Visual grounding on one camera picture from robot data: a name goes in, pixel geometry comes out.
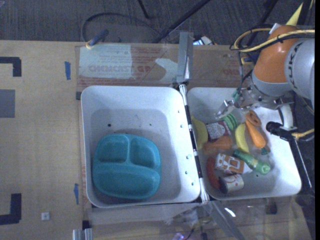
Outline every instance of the teal divided plate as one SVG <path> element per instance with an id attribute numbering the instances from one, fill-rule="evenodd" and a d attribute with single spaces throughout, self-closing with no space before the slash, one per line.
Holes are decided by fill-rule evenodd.
<path id="1" fill-rule="evenodd" d="M 161 157 L 149 139 L 115 133 L 96 146 L 92 178 L 103 194 L 123 199 L 148 199 L 161 181 Z"/>

